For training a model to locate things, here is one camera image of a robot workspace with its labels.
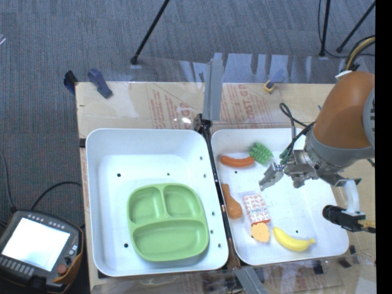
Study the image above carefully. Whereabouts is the white plastic tray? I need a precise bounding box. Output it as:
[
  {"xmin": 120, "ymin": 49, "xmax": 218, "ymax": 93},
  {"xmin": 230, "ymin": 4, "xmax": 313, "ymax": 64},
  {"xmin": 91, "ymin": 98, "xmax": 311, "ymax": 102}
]
[
  {"xmin": 210, "ymin": 128, "xmax": 350, "ymax": 266},
  {"xmin": 85, "ymin": 128, "xmax": 230, "ymax": 277}
]

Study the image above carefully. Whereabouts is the orange biscuit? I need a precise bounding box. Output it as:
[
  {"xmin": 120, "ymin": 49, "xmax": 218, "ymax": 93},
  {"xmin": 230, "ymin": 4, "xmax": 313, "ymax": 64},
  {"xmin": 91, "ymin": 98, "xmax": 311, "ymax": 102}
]
[{"xmin": 250, "ymin": 221, "xmax": 271, "ymax": 244}]

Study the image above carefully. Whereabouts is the green divided plate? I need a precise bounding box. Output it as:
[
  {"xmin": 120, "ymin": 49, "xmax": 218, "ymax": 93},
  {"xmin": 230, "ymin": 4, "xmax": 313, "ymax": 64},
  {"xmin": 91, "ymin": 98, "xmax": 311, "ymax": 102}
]
[{"xmin": 126, "ymin": 183, "xmax": 211, "ymax": 263}]

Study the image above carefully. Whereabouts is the red and white packet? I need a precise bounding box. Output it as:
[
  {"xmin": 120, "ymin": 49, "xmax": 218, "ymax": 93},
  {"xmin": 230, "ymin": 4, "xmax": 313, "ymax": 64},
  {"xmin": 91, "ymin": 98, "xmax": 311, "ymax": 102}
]
[{"xmin": 242, "ymin": 192, "xmax": 272, "ymax": 227}]

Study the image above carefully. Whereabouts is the black cylinder on white bracket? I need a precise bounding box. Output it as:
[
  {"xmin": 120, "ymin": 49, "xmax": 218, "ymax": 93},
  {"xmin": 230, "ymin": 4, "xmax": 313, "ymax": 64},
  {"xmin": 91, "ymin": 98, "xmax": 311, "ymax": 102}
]
[{"xmin": 322, "ymin": 178, "xmax": 367, "ymax": 233}]

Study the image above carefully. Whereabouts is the green broccoli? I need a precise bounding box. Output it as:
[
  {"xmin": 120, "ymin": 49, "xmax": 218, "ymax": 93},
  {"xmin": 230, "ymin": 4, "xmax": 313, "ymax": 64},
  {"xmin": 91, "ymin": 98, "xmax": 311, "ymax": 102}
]
[{"xmin": 247, "ymin": 141, "xmax": 274, "ymax": 166}]

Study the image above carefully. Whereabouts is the brown cardboard board red print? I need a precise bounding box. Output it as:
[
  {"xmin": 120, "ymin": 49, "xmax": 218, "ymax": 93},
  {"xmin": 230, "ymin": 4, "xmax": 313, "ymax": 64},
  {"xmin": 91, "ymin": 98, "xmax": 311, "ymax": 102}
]
[{"xmin": 75, "ymin": 81, "xmax": 376, "ymax": 291}]

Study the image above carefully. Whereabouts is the orange sausage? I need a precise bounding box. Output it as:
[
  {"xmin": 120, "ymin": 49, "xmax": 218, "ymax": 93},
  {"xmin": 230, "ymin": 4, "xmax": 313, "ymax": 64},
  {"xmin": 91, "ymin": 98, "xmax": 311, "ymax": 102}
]
[{"xmin": 219, "ymin": 154, "xmax": 255, "ymax": 168}]

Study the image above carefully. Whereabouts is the yellow banana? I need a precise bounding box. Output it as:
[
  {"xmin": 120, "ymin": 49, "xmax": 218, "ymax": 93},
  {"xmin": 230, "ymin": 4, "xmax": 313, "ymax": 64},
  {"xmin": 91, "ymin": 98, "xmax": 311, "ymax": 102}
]
[{"xmin": 272, "ymin": 226, "xmax": 317, "ymax": 253}]

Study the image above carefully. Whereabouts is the brown chicken drumstick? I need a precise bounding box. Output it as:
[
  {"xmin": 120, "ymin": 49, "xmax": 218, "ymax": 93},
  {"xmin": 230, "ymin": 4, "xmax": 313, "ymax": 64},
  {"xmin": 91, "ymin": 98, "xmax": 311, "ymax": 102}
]
[{"xmin": 220, "ymin": 183, "xmax": 244, "ymax": 221}]

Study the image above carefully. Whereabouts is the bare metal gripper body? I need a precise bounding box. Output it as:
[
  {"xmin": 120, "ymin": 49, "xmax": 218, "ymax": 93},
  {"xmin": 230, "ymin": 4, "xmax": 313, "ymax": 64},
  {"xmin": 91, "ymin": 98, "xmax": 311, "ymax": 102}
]
[{"xmin": 282, "ymin": 150, "xmax": 321, "ymax": 180}]

